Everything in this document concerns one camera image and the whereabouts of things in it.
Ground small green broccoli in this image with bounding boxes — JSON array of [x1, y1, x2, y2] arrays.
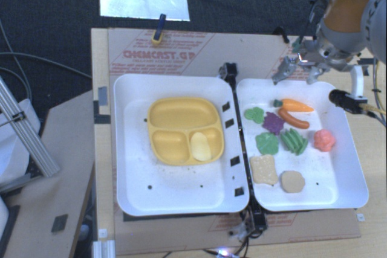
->
[[244, 106, 265, 124]]

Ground green lettuce leaf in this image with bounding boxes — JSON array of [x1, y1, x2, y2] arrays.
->
[[255, 132, 280, 156]]

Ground orange carrot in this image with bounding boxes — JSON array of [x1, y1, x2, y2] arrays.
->
[[273, 98, 315, 113]]

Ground brown cardboard board red print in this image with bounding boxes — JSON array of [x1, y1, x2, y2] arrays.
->
[[106, 27, 362, 255]]

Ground thin black rod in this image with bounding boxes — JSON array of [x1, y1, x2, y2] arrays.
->
[[229, 75, 258, 215]]

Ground purple grapes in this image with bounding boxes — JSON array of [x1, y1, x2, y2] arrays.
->
[[262, 111, 285, 135]]

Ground black cylinder on white bracket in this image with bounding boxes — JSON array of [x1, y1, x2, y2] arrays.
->
[[328, 65, 370, 115]]

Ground round beige biscuit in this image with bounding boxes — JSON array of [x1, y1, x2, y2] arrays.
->
[[280, 170, 306, 193]]

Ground green bean pods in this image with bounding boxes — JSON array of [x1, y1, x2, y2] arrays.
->
[[279, 127, 309, 156]]

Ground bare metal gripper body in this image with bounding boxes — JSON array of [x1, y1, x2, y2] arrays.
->
[[298, 40, 354, 73]]

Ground orange sausage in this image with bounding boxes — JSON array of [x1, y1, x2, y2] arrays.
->
[[278, 108, 311, 130]]

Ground white plastic tray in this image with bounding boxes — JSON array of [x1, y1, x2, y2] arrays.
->
[[112, 73, 250, 217], [235, 78, 370, 212]]

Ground beige bread slice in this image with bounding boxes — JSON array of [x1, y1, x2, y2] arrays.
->
[[249, 154, 279, 185]]

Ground pink cauliflower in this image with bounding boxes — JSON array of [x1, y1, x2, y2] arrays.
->
[[313, 129, 336, 153]]

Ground pale yellow potato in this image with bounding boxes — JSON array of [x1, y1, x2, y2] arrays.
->
[[190, 131, 212, 162]]

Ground yellow divided plate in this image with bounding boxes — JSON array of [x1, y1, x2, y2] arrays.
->
[[147, 97, 226, 166]]

